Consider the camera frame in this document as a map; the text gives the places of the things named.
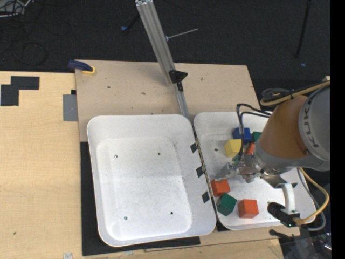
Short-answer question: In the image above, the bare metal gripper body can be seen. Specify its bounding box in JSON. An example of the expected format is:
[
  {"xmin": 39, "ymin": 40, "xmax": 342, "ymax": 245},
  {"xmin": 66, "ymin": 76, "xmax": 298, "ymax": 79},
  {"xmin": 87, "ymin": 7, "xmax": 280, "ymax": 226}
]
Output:
[{"xmin": 232, "ymin": 154, "xmax": 271, "ymax": 184}]

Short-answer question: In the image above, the white plastic tray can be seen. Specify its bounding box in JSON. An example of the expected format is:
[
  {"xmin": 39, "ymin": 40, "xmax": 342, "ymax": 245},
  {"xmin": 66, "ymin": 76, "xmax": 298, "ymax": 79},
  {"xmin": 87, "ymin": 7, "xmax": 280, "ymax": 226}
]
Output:
[
  {"xmin": 193, "ymin": 111, "xmax": 317, "ymax": 231},
  {"xmin": 86, "ymin": 113, "xmax": 217, "ymax": 248}
]

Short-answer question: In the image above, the yellow cube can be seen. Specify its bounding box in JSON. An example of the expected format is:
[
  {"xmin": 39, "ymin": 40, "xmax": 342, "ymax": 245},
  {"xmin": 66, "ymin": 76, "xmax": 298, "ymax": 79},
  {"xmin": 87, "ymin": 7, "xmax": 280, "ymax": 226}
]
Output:
[{"xmin": 224, "ymin": 138, "xmax": 244, "ymax": 158}]

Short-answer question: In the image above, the blue cube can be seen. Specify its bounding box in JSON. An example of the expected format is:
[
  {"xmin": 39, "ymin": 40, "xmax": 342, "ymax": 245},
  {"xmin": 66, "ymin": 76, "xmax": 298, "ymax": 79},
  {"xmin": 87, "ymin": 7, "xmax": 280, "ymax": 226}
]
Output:
[{"xmin": 232, "ymin": 127, "xmax": 252, "ymax": 146}]

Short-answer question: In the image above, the pale wood board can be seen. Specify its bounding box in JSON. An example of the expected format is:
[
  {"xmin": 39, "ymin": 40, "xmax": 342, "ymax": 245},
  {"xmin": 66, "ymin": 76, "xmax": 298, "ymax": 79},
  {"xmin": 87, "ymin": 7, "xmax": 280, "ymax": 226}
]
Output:
[{"xmin": 74, "ymin": 60, "xmax": 300, "ymax": 253}]

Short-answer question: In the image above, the black cylinder on white bracket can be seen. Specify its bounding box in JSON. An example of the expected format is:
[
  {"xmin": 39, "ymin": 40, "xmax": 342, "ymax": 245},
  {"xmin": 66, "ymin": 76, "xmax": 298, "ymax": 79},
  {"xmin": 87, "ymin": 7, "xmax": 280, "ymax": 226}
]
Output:
[{"xmin": 266, "ymin": 182, "xmax": 301, "ymax": 228}]

